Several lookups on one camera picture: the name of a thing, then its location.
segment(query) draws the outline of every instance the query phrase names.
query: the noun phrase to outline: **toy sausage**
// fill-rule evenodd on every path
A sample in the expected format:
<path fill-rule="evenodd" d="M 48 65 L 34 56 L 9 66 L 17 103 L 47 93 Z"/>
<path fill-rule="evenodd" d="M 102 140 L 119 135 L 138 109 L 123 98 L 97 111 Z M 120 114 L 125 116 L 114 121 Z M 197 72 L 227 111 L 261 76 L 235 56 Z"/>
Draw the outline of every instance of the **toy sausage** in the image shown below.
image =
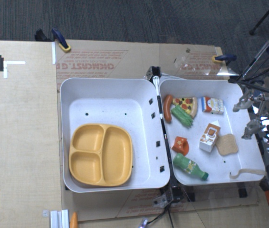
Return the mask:
<path fill-rule="evenodd" d="M 172 120 L 172 115 L 171 115 L 171 111 L 170 111 L 172 101 L 173 101 L 173 96 L 167 95 L 165 97 L 164 104 L 163 104 L 164 119 L 169 123 Z"/>
<path fill-rule="evenodd" d="M 191 115 L 192 119 L 194 119 L 194 117 L 197 114 L 197 110 L 198 110 L 198 102 L 197 102 L 196 97 L 193 97 L 192 99 L 194 101 L 194 104 L 192 104 L 192 111 L 191 111 L 190 115 Z"/>

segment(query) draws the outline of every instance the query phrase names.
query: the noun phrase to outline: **white tray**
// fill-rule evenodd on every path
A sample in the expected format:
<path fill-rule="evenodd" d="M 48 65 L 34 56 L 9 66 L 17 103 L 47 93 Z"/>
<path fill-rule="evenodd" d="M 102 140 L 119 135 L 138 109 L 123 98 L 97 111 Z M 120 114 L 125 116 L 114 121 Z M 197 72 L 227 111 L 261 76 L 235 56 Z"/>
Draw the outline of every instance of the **white tray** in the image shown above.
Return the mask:
<path fill-rule="evenodd" d="M 176 136 L 187 138 L 190 150 L 186 157 L 197 162 L 199 167 L 208 172 L 206 181 L 193 177 L 179 168 L 174 167 L 177 180 L 183 185 L 204 185 L 227 182 L 259 181 L 261 175 L 243 173 L 236 179 L 230 179 L 230 173 L 236 175 L 240 169 L 249 168 L 265 170 L 264 162 L 259 151 L 257 140 L 252 136 L 251 140 L 241 137 L 244 134 L 246 124 L 250 121 L 247 110 L 233 112 L 234 105 L 242 96 L 242 91 L 237 84 L 230 84 L 225 80 L 184 80 L 167 79 L 160 84 L 162 101 L 170 94 L 174 98 L 197 97 L 198 111 L 191 128 L 186 128 L 172 116 L 171 123 L 165 122 L 168 141 L 172 147 Z M 211 114 L 202 112 L 201 97 L 208 96 L 222 99 L 224 102 L 224 114 Z M 199 148 L 199 140 L 208 123 L 218 120 L 221 126 L 219 135 L 231 133 L 236 138 L 238 153 L 221 156 L 214 146 L 211 153 Z M 176 152 L 171 150 L 172 158 Z"/>
<path fill-rule="evenodd" d="M 155 87 L 144 79 L 70 78 L 61 89 L 63 177 L 73 192 L 160 188 L 170 178 Z M 82 124 L 124 128 L 133 143 L 133 169 L 121 186 L 99 187 L 75 180 L 69 171 L 70 139 Z"/>

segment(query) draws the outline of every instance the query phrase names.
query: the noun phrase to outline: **yellow object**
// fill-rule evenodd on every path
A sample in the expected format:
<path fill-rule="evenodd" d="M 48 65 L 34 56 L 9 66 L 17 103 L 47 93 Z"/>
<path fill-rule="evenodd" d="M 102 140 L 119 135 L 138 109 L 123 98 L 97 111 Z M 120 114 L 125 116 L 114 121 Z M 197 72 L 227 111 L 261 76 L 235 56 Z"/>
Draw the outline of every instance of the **yellow object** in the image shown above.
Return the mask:
<path fill-rule="evenodd" d="M 214 55 L 211 57 L 211 60 L 213 63 L 222 63 L 222 61 L 216 60 L 215 57 L 217 57 L 218 55 Z"/>
<path fill-rule="evenodd" d="M 69 169 L 79 182 L 97 186 L 125 183 L 132 171 L 133 148 L 129 133 L 108 124 L 84 124 L 73 133 Z"/>
<path fill-rule="evenodd" d="M 71 46 L 66 42 L 67 48 L 64 48 L 62 44 L 59 43 L 59 47 L 64 51 L 64 52 L 69 52 L 71 50 Z"/>

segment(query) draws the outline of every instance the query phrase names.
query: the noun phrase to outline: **gray carpet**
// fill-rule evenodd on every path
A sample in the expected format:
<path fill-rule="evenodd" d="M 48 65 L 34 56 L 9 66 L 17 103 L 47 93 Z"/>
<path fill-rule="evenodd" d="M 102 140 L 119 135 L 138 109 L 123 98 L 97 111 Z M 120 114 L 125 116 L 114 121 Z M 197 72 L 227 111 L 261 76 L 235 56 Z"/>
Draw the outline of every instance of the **gray carpet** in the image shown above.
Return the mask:
<path fill-rule="evenodd" d="M 269 0 L 0 0 L 0 40 L 53 39 L 215 45 L 242 71 L 269 39 Z"/>

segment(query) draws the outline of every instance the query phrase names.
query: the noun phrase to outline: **cardboard sheet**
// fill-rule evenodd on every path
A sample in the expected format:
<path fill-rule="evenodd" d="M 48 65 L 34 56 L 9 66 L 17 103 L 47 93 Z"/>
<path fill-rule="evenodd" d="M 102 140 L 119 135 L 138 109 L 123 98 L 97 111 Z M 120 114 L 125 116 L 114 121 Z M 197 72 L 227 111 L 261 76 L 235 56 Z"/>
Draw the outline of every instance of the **cardboard sheet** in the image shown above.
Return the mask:
<path fill-rule="evenodd" d="M 214 46 L 176 45 L 176 44 L 147 44 L 106 41 L 76 41 L 69 40 L 71 51 L 63 53 L 56 46 L 57 86 L 58 92 L 62 82 L 71 77 L 96 78 L 144 78 L 150 66 L 160 66 L 164 74 L 174 76 L 189 76 L 189 78 L 205 79 L 209 73 L 208 68 L 200 67 L 197 74 L 184 74 L 184 70 L 174 66 L 176 58 L 183 52 L 189 51 L 189 60 L 196 60 L 198 64 L 211 61 L 209 56 L 221 49 Z M 227 71 L 223 64 L 218 71 Z M 212 74 L 208 79 L 227 79 L 226 76 Z M 58 110 L 60 118 L 60 99 L 58 94 Z M 162 209 L 152 206 L 154 198 L 160 196 L 155 189 L 123 190 L 98 193 L 74 193 L 68 189 L 61 176 L 62 208 L 70 213 L 76 211 L 78 220 L 97 220 L 159 214 Z M 214 209 L 249 205 L 258 203 L 256 183 L 250 183 L 248 197 L 240 199 L 238 188 L 234 184 L 195 187 L 195 202 L 182 202 L 173 205 L 172 212 L 193 211 L 198 209 Z"/>

